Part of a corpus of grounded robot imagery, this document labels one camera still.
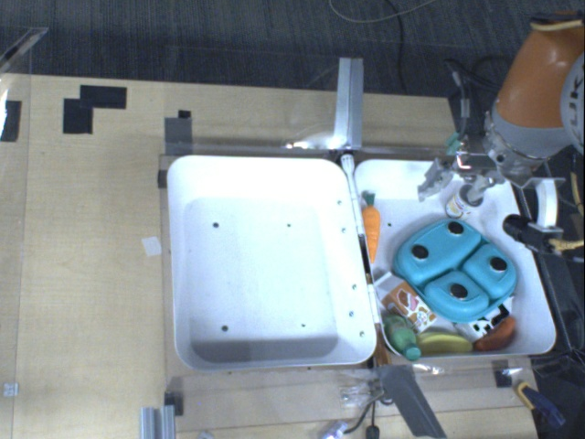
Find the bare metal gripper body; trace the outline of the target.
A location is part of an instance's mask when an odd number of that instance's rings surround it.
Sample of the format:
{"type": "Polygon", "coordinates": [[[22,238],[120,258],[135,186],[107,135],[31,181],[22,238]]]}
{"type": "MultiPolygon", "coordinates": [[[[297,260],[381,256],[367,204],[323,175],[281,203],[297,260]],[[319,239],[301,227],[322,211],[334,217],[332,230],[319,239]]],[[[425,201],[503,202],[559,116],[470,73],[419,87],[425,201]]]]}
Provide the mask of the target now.
{"type": "Polygon", "coordinates": [[[521,153],[494,129],[467,134],[455,155],[454,170],[462,177],[490,177],[515,186],[529,186],[546,161],[521,153]]]}

